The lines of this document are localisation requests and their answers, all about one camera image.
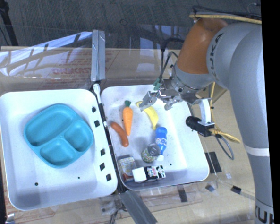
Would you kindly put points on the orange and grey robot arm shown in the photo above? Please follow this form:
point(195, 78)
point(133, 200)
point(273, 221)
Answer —
point(244, 74)

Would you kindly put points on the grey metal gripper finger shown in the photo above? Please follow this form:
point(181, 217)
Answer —
point(170, 103)
point(147, 100)

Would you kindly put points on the blue bottle white cap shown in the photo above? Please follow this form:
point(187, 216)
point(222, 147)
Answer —
point(161, 139)

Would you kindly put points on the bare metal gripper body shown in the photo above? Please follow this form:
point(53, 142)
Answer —
point(170, 89)

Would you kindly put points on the white and orange carton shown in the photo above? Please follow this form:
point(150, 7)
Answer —
point(126, 165)

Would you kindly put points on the blue divided plate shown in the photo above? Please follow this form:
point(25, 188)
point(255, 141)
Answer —
point(53, 128)

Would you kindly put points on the orange sausage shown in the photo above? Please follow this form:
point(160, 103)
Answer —
point(121, 134)

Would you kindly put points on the orange carrot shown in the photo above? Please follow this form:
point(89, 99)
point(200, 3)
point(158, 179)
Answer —
point(127, 118)

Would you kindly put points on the yellow banana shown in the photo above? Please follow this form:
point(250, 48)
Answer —
point(152, 115)

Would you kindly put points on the black and white carton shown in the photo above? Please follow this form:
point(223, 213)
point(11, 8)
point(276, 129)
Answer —
point(149, 173)

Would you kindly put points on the black cylinder on white bracket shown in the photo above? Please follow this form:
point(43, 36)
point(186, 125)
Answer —
point(198, 125)

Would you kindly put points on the white plastic tray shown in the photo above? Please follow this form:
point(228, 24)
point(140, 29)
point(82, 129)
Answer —
point(21, 178)
point(188, 163)

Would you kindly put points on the small green can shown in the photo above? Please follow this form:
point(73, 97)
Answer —
point(150, 154)

